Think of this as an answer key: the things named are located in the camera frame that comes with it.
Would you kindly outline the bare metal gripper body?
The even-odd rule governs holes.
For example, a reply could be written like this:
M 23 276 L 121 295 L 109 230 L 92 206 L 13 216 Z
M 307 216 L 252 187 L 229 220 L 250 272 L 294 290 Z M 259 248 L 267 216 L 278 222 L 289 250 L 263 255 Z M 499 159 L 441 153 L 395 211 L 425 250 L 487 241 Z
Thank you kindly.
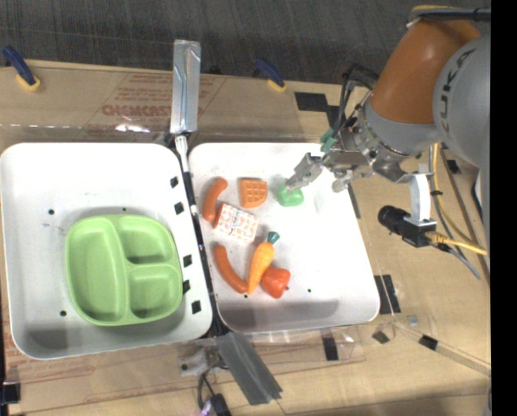
M 353 118 L 338 132 L 329 128 L 321 138 L 323 166 L 342 183 L 377 174 L 393 183 L 407 183 L 401 162 L 409 157 L 385 144 L 365 118 Z

